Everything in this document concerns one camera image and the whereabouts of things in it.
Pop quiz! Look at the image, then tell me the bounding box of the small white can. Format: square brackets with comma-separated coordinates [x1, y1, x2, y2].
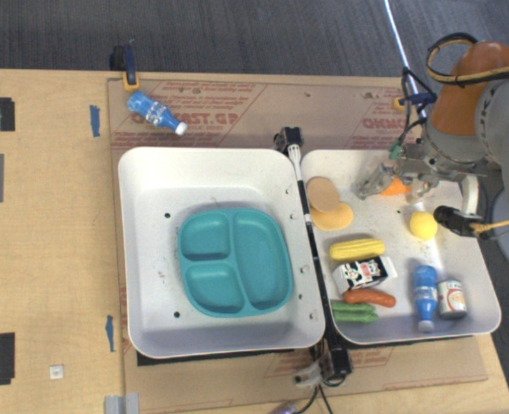
[436, 279, 468, 321]

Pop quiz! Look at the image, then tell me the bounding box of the blue plastic bottle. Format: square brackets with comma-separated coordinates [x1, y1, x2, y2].
[126, 91, 189, 137]
[412, 265, 439, 334]

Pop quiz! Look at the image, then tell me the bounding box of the yellow lemon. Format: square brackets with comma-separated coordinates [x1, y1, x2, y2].
[408, 210, 439, 242]

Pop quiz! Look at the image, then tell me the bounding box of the black cylinder on white bracket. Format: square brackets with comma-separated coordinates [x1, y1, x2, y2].
[432, 174, 484, 238]

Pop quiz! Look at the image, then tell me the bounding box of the yellow round biscuit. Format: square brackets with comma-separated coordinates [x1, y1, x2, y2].
[309, 202, 355, 232]

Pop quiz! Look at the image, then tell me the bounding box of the brown cardboard board red print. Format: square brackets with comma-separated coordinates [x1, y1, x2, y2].
[106, 74, 491, 414]

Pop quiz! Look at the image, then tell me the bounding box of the orange sausage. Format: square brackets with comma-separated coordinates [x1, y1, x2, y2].
[342, 288, 398, 310]

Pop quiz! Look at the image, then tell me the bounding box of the orange toy carrot piece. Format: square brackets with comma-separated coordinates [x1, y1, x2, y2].
[380, 177, 412, 198]

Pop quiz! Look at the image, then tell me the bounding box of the white plastic tray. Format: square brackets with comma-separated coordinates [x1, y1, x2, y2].
[299, 147, 503, 347]
[116, 146, 327, 360]

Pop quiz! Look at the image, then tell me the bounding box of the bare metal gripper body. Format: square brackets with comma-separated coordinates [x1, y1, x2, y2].
[391, 141, 489, 188]

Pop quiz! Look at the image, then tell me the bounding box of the yellow corn cob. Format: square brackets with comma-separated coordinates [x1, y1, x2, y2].
[328, 238, 386, 263]

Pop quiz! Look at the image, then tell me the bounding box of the thin black and white rod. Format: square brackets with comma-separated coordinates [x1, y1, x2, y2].
[286, 143, 338, 349]

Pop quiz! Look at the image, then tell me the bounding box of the tan round biscuit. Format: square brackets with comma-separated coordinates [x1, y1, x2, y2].
[305, 176, 342, 214]

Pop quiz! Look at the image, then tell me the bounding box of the black block with thin wires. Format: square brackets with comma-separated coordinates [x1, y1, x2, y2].
[273, 126, 305, 153]
[310, 345, 354, 387]

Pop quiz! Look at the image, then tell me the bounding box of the white milk carton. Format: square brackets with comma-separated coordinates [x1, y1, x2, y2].
[331, 255, 399, 295]

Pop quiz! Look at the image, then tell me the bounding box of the teal divided plate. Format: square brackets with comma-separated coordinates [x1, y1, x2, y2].
[176, 207, 295, 319]

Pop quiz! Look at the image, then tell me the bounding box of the green pea pod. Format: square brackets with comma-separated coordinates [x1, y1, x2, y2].
[332, 310, 380, 324]
[330, 299, 377, 314]

